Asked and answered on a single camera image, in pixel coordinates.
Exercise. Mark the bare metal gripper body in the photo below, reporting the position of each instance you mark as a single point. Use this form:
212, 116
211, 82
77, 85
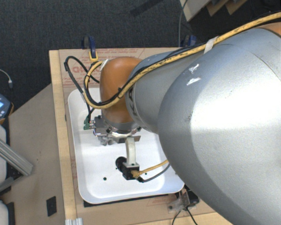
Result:
101, 127

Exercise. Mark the brown cardboard board, red print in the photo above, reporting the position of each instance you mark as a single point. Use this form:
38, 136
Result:
136, 215

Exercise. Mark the white plastic tray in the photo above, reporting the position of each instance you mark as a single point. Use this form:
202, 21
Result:
98, 159

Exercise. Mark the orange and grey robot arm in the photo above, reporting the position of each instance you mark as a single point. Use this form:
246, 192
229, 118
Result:
214, 129

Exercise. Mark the black cylinder on white bracket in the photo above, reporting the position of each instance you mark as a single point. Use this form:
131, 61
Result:
130, 152

